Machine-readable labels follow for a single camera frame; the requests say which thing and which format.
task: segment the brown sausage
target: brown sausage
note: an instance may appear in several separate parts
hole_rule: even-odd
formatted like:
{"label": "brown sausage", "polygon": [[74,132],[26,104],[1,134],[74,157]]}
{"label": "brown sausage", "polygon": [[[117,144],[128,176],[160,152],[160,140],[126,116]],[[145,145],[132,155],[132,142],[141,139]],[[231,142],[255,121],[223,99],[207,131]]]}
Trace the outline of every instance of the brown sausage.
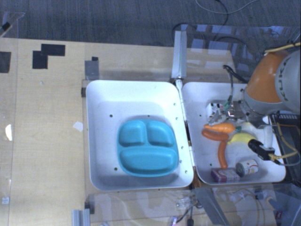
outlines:
{"label": "brown sausage", "polygon": [[226,150],[227,143],[225,141],[221,141],[220,146],[218,147],[218,161],[222,169],[226,169],[228,164],[225,158],[225,150]]}
{"label": "brown sausage", "polygon": [[213,141],[226,141],[229,139],[229,135],[224,132],[214,132],[210,130],[203,130],[202,135]]}

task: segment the yellow banana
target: yellow banana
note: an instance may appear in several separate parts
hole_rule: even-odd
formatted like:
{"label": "yellow banana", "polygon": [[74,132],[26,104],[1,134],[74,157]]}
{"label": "yellow banana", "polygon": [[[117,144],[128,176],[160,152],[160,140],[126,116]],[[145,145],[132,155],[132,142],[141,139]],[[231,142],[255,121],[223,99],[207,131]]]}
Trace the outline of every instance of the yellow banana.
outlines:
{"label": "yellow banana", "polygon": [[236,133],[230,141],[228,141],[228,145],[230,145],[232,142],[245,142],[248,143],[250,140],[256,139],[254,136],[252,136],[249,133]]}

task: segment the dark floor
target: dark floor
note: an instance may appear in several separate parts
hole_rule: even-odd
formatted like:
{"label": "dark floor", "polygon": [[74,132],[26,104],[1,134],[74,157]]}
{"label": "dark floor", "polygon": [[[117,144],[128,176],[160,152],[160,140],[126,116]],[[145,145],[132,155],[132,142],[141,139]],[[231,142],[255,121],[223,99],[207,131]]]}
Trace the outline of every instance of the dark floor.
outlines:
{"label": "dark floor", "polygon": [[[214,0],[204,7],[224,11]],[[221,0],[233,11],[251,0]],[[0,0],[5,12],[24,12],[19,37],[172,46],[176,24],[222,25],[226,15],[200,8],[195,0]],[[300,27],[301,0],[259,0],[230,14],[227,25]]]}

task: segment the table surface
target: table surface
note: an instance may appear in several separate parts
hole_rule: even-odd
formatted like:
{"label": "table surface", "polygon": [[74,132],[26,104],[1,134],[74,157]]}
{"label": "table surface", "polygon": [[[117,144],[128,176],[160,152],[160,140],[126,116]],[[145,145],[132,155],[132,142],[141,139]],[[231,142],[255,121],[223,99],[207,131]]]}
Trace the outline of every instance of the table surface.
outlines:
{"label": "table surface", "polygon": [[[0,84],[6,88],[0,90],[0,97],[6,98],[1,113],[7,115],[0,126],[5,129],[11,124],[13,128],[12,141],[3,131],[1,134],[1,155],[6,153],[1,158],[1,180],[5,178],[1,183],[8,182],[11,187],[10,202],[1,208],[0,224],[69,226],[72,210],[82,210],[86,199],[84,133],[74,127],[77,122],[83,123],[81,88],[85,60],[99,58],[101,79],[167,81],[173,48],[6,38],[0,41],[0,51],[12,53],[10,72],[0,74]],[[48,69],[33,69],[32,52],[40,51],[42,43],[64,44],[65,56],[48,56]],[[204,50],[188,49],[188,58],[194,62],[201,61],[204,54],[214,57]],[[222,56],[227,62],[231,59],[227,54]],[[191,66],[188,74],[202,81],[229,81],[223,69],[206,66]],[[236,210],[230,210],[229,204],[225,207],[229,209],[228,220],[239,222]],[[127,210],[129,215],[135,214],[130,206]],[[273,225],[272,211],[265,210],[266,220],[270,219]],[[203,211],[195,214],[198,223],[211,224]],[[167,220],[140,218],[109,224],[165,226]]]}

